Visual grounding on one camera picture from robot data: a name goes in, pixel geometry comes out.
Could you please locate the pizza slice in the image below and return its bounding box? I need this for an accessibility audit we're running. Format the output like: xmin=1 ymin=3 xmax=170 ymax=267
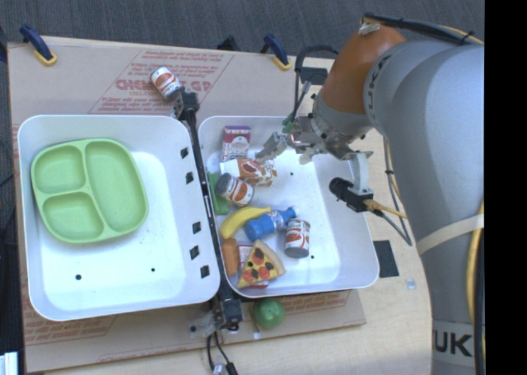
xmin=236 ymin=238 xmax=287 ymax=290

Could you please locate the white plastic tray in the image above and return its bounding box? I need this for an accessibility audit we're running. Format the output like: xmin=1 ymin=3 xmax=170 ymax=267
xmin=16 ymin=114 xmax=222 ymax=322
xmin=197 ymin=115 xmax=380 ymax=298

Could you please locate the green divided plate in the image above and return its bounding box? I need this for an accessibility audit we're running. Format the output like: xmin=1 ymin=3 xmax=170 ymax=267
xmin=30 ymin=138 xmax=150 ymax=245

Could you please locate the orange bread piece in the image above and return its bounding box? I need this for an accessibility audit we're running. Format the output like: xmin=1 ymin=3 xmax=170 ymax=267
xmin=222 ymin=237 xmax=242 ymax=278

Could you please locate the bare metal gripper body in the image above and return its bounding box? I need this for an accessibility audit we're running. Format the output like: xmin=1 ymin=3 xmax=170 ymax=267
xmin=287 ymin=114 xmax=374 ymax=161

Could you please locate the blue bottle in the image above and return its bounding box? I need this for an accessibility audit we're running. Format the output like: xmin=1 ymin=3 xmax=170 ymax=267
xmin=244 ymin=205 xmax=299 ymax=243

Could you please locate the green pepper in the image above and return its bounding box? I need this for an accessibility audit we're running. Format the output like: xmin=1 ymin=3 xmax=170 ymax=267
xmin=251 ymin=297 xmax=287 ymax=330

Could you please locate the white and orange can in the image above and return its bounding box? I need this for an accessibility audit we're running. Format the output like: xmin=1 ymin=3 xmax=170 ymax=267
xmin=149 ymin=65 xmax=185 ymax=103
xmin=215 ymin=172 xmax=256 ymax=208

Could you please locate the green flat block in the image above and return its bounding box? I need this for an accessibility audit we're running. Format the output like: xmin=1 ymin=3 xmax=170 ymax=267
xmin=206 ymin=171 xmax=231 ymax=217

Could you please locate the yellow banana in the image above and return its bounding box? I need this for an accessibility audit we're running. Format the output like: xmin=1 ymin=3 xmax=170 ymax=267
xmin=218 ymin=205 xmax=273 ymax=241

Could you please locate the pink and white carton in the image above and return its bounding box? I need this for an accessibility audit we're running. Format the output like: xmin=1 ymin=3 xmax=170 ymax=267
xmin=221 ymin=124 xmax=253 ymax=162

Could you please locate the white and orange carton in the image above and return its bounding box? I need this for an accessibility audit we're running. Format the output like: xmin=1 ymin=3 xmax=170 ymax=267
xmin=219 ymin=157 xmax=278 ymax=188

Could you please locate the thin black and white rod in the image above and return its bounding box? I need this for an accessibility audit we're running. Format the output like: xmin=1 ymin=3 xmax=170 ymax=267
xmin=185 ymin=105 xmax=232 ymax=304

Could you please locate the white and red can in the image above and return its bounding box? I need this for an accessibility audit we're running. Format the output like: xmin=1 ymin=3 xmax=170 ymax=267
xmin=283 ymin=218 xmax=311 ymax=260

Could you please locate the brown cardboard board red print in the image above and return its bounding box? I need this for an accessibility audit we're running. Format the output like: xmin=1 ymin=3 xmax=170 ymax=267
xmin=7 ymin=35 xmax=368 ymax=373

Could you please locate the black block with thin wires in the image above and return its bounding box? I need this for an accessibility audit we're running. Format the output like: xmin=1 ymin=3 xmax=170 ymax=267
xmin=172 ymin=91 xmax=202 ymax=120
xmin=188 ymin=296 xmax=245 ymax=338

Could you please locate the black cylinder on white bracket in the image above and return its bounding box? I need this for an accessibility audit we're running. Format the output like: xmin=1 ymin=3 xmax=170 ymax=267
xmin=328 ymin=151 xmax=375 ymax=213

